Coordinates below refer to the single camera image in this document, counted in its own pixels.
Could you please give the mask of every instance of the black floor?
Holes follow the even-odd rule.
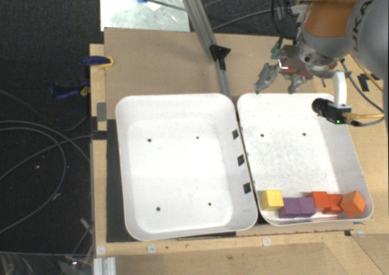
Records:
[[[204,3],[214,0],[203,0]],[[207,8],[215,27],[231,19],[270,8],[270,0],[226,0]],[[69,138],[91,133],[87,97],[53,99],[53,81],[73,82],[88,78],[80,59],[90,43],[102,43],[99,0],[0,0],[0,89],[26,105],[0,94],[0,120],[26,120],[63,131]],[[277,35],[265,13],[225,26],[218,32]],[[295,34],[288,20],[285,35]],[[76,129],[65,132],[83,118]],[[26,130],[21,123],[0,124],[0,176],[23,159],[51,146],[50,137]],[[76,141],[89,156],[89,139]],[[47,200],[60,183],[63,157],[59,149],[33,158],[0,179],[0,251],[73,253],[91,223],[89,164],[73,146],[63,145],[66,176],[59,195],[25,222],[1,232]],[[87,235],[77,248],[86,251]]]

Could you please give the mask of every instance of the robotic arm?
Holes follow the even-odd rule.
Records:
[[[291,80],[289,93],[313,76],[331,78],[335,85],[335,101],[312,107],[322,116],[337,124],[345,123],[342,116],[351,112],[346,105],[345,77],[334,71],[346,54],[384,79],[384,108],[388,120],[388,2],[389,0],[297,0],[308,1],[308,10],[293,46],[284,46],[278,64],[265,64],[255,84],[259,93],[283,74]]]

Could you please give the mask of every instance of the colored block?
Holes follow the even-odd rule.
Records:
[[[342,200],[341,194],[328,194],[329,208],[323,210],[324,214],[339,214],[343,210],[339,206],[340,201]]]
[[[284,206],[278,211],[280,218],[295,218],[301,215],[298,198],[284,198]]]
[[[281,190],[265,190],[260,196],[260,202],[265,211],[277,211],[284,206]]]
[[[313,197],[301,197],[298,199],[300,203],[301,214],[299,217],[309,218],[316,213],[316,207]]]
[[[361,214],[365,210],[366,201],[360,193],[355,190],[344,195],[339,206],[346,212],[348,217],[353,217]]]
[[[322,212],[324,209],[329,208],[327,192],[311,192],[307,197],[312,197],[314,199],[317,212]]]

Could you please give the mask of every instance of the empty white tray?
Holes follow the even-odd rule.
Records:
[[[258,195],[280,189],[284,197],[311,191],[345,194],[358,190],[365,211],[353,218],[316,213],[311,218],[282,219],[277,211],[261,215],[273,225],[366,219],[373,201],[346,125],[318,117],[311,108],[329,94],[245,94],[238,100],[240,124]]]
[[[116,107],[125,224],[138,240],[248,229],[258,209],[233,103],[125,97]]]

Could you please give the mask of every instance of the orange cube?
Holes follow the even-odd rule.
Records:
[[[324,209],[329,208],[327,192],[311,192],[307,195],[307,197],[313,197],[317,212],[321,212]]]
[[[339,206],[340,201],[342,200],[341,194],[328,194],[329,208],[323,210],[324,214],[339,214],[343,210]]]
[[[348,217],[353,217],[364,212],[366,201],[363,199],[360,193],[355,190],[344,195],[339,206],[343,209],[344,212],[346,212]]]

